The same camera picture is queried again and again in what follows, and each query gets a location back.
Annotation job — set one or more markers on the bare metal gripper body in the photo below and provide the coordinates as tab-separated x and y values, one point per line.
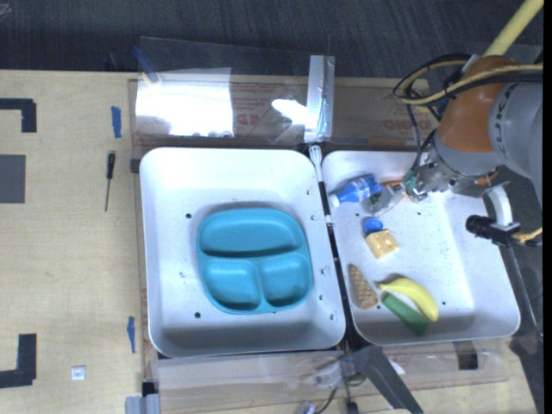
435	181

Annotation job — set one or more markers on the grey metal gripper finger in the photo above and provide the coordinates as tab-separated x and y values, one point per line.
393	194
374	207

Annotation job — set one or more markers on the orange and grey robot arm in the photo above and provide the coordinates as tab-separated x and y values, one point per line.
470	119

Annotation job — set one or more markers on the small blue round toy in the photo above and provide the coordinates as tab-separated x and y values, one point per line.
371	226

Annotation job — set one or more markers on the blue and white bottle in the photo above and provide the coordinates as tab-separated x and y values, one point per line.
355	190

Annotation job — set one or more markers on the yellow cheese wedge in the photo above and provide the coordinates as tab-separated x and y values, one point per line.
381	244

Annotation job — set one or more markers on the white plastic tray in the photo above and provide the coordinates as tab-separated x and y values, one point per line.
172	188
440	248

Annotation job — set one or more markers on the brown waffle cone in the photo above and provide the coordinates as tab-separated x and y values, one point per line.
361	289

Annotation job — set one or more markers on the yellow banana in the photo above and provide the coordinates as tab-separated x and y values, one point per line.
416	293

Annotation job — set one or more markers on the green toy vegetable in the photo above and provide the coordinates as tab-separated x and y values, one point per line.
405	315

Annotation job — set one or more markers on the blue divided plate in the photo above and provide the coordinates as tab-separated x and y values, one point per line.
254	259

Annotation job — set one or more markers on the black screwdriver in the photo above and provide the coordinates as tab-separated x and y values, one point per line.
110	166

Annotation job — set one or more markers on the black cylinder on white bracket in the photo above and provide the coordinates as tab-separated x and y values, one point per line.
491	227

